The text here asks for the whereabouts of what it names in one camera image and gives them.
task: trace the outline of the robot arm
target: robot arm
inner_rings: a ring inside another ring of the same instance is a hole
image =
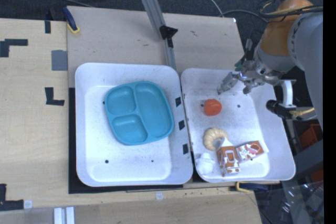
[[[304,71],[310,99],[323,129],[323,8],[307,0],[282,0],[278,9],[265,17],[270,20],[253,59],[243,57],[236,64],[238,73],[224,78],[218,94],[231,89],[238,80],[244,83],[245,94],[265,83],[281,85],[284,99],[277,109],[290,116],[289,111],[296,108],[292,104],[292,81],[281,77],[297,66]]]

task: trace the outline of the white crumpled object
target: white crumpled object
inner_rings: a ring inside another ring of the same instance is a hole
[[[195,161],[197,172],[200,175],[206,175],[213,171],[215,161],[210,157],[210,154],[205,152]]]

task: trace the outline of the blue plate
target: blue plate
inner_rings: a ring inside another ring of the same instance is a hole
[[[105,110],[115,137],[125,145],[140,145],[170,135],[173,113],[162,89],[139,81],[112,88],[105,96]]]

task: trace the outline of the white tray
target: white tray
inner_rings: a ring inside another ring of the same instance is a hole
[[[238,82],[232,89],[217,94],[217,87],[233,70],[187,69],[181,75],[184,105],[195,159],[208,152],[215,161],[210,174],[200,175],[210,183],[289,180],[295,174],[295,163],[288,143],[282,119],[266,109],[266,102],[275,99],[273,87],[264,85],[243,94],[244,84]],[[207,99],[217,99],[223,106],[220,114],[206,116]],[[218,127],[228,133],[234,146],[260,140],[269,152],[253,161],[241,163],[240,172],[222,177],[215,151],[203,145],[203,135],[210,127]]]
[[[164,91],[173,112],[174,130],[159,141],[123,145],[111,131],[103,101],[111,88],[141,80],[154,82]],[[193,164],[181,85],[174,69],[85,63],[76,71],[75,84],[77,174],[84,184],[93,187],[179,185],[191,178]],[[176,106],[178,98],[181,103]]]

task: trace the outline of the wooden table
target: wooden table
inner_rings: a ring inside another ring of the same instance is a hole
[[[77,7],[73,8],[74,10],[77,14],[81,12]],[[119,24],[121,17],[125,18],[125,15],[132,14],[130,11],[102,9],[97,9],[95,12],[113,14],[111,20],[114,24]],[[139,45],[140,39],[139,46],[147,56],[150,47],[156,48],[152,51],[154,54],[163,51],[155,45],[155,42],[161,41],[153,42],[152,37],[146,34],[149,32],[151,35],[152,31],[146,14],[144,12],[135,14],[133,22],[140,21],[141,27],[146,30],[145,33],[142,32],[141,38],[135,34],[138,32],[133,32],[133,44]],[[166,22],[172,23],[171,27],[181,29],[182,34],[176,35],[173,39],[179,72],[195,66],[200,68],[219,66],[228,69],[232,68],[241,57],[243,50],[237,27],[232,19],[172,14],[165,16]],[[206,44],[209,49],[200,49],[199,54],[202,57],[196,57],[195,61],[187,57],[189,60],[186,62],[183,55],[197,54],[196,50],[190,51],[188,46],[194,44],[201,48],[201,45],[205,44],[207,31],[203,26],[207,22],[217,27],[217,31],[211,28],[211,41],[208,40]],[[137,23],[133,23],[132,27],[136,31]],[[134,219],[137,219],[138,223],[155,223],[161,214],[165,215],[161,223],[175,223],[178,220],[184,223],[204,223],[207,219],[215,222],[221,219],[233,221],[235,218],[239,219],[239,222],[260,223],[254,194],[229,191],[228,186],[232,183],[213,185],[190,181],[180,189],[68,194],[68,88],[77,65],[90,60],[98,61],[99,58],[88,58],[94,48],[87,53],[78,53],[80,57],[76,58],[76,44],[71,43],[69,46],[69,39],[80,36],[69,36],[72,34],[67,30],[65,22],[51,21],[49,24],[41,20],[0,19],[0,29],[0,41],[28,40],[28,46],[10,45],[8,57],[0,57],[0,184],[7,184],[7,200],[30,200],[33,208],[76,206],[76,220],[80,218],[87,220],[80,223],[93,223],[94,220],[97,223],[108,223],[103,220],[108,214],[119,216],[120,220],[122,219],[121,223],[133,223]],[[130,38],[127,33],[120,35]],[[225,53],[228,48],[232,48],[230,53]],[[209,64],[206,53],[208,51],[214,55],[215,49],[216,54],[222,53],[223,61]],[[52,51],[69,53],[69,70],[53,70]],[[115,62],[116,57],[110,57],[109,62]],[[160,62],[164,57],[159,61],[152,59],[153,62],[148,63],[164,65],[164,62]],[[47,105],[46,88],[53,88],[54,100],[64,100],[64,104]],[[163,200],[156,200],[155,194],[158,191],[162,193]],[[87,205],[90,205],[90,210],[87,210],[88,207],[82,207]],[[144,212],[147,207],[155,209],[152,214],[147,215]],[[14,214],[18,218],[17,223],[20,223],[19,219],[26,214],[25,211],[1,212],[0,220],[2,217],[4,219],[14,217]]]

